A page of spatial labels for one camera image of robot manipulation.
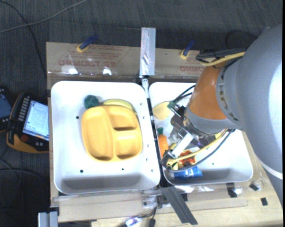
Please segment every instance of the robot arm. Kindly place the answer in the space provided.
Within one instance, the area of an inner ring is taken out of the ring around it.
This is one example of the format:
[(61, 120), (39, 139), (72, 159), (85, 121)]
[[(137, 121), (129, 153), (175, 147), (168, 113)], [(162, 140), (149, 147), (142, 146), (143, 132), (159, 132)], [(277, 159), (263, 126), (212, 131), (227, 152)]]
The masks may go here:
[(187, 141), (224, 129), (245, 131), (283, 206), (282, 25), (263, 33), (242, 57), (206, 67), (183, 124)]

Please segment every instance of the yellow plastic plate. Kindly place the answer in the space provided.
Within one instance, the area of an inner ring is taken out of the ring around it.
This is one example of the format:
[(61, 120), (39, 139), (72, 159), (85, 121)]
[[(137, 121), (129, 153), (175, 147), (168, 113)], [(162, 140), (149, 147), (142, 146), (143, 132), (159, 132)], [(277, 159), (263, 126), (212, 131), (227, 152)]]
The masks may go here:
[(133, 110), (124, 106), (89, 108), (82, 116), (81, 133), (86, 152), (97, 161), (130, 159), (143, 149), (138, 119)]

